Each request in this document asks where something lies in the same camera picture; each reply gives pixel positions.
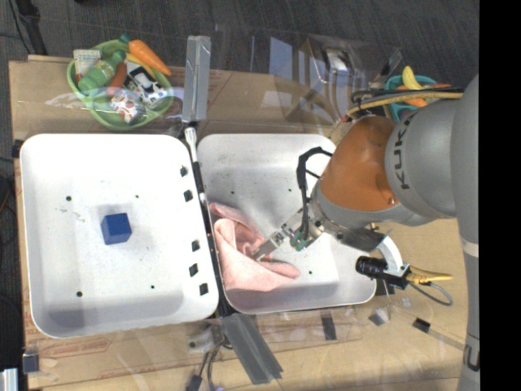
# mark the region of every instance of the black hole in tray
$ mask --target black hole in tray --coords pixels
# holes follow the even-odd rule
[[[190,268],[188,268],[188,270],[190,271],[190,277],[193,277],[195,274],[199,272],[197,264],[192,265]]]
[[[199,285],[199,294],[201,296],[203,296],[207,292],[208,292],[208,284],[207,283],[202,283],[201,285]]]
[[[192,194],[192,191],[186,190],[183,195],[185,196],[185,201],[190,201],[194,198],[194,195]]]

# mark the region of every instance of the cardboard surface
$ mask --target cardboard surface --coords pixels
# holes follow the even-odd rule
[[[77,100],[67,96],[72,93],[64,79],[67,62],[68,59],[41,56],[32,56],[28,62],[10,62],[14,138],[24,140],[42,132],[106,131]],[[181,69],[174,71],[174,85],[182,83]],[[208,121],[199,129],[201,136],[314,131],[331,132],[339,140],[345,131],[344,126],[335,130],[323,123],[317,126],[308,119],[288,120],[287,113],[294,110],[291,103],[277,106],[273,102],[266,107],[265,95],[281,88],[281,83],[271,77],[216,72],[210,82]],[[264,116],[256,121],[258,114]],[[151,132],[162,133],[164,129],[158,125]],[[40,370],[29,375],[30,389],[184,389],[203,358],[203,349],[194,351],[189,339],[205,332],[207,322],[60,340],[38,331],[28,300],[23,192],[17,160],[15,182],[26,352],[38,353],[40,357]],[[437,221],[416,228],[380,226],[381,231],[392,229],[391,236],[404,261],[454,275],[452,280],[443,282],[454,305],[439,305],[407,288],[396,290],[389,297],[375,297],[365,305],[258,317],[260,332],[284,372],[279,384],[274,381],[256,389],[455,389],[454,380],[442,379],[458,376],[466,331],[466,278],[457,223]],[[335,322],[335,341],[325,339],[321,320],[324,311]],[[375,314],[388,321],[373,323],[371,317]],[[413,327],[416,318],[431,324],[428,333]],[[225,389],[252,388],[233,351],[220,352],[213,377],[214,383]]]

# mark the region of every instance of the pink towel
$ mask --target pink towel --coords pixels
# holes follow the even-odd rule
[[[300,271],[286,262],[273,262],[270,256],[254,261],[252,252],[264,237],[252,220],[237,209],[211,203],[210,211],[221,217],[213,225],[223,283],[226,290],[271,291],[286,285]]]

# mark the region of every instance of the blue block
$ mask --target blue block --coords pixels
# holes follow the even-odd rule
[[[101,232],[105,244],[122,244],[132,235],[127,213],[109,214],[101,222]]]

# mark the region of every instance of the black pole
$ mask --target black pole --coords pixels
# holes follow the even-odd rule
[[[38,28],[40,12],[31,0],[15,0],[20,20],[24,24],[34,52],[38,55],[47,55],[47,49],[43,42],[42,34]]]

